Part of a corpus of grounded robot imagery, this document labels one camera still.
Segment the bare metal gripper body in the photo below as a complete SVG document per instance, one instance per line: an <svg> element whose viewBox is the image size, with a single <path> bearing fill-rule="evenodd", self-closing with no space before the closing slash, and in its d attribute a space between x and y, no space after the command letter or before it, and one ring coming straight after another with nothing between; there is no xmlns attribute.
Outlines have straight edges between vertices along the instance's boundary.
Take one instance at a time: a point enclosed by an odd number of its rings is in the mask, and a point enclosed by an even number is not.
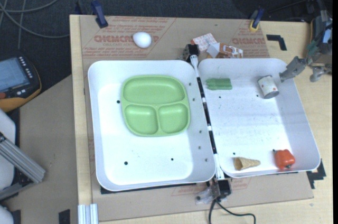
<svg viewBox="0 0 338 224"><path fill-rule="evenodd" d="M307 46L307 64L310 66L332 64L332 44L310 43Z"/></svg>

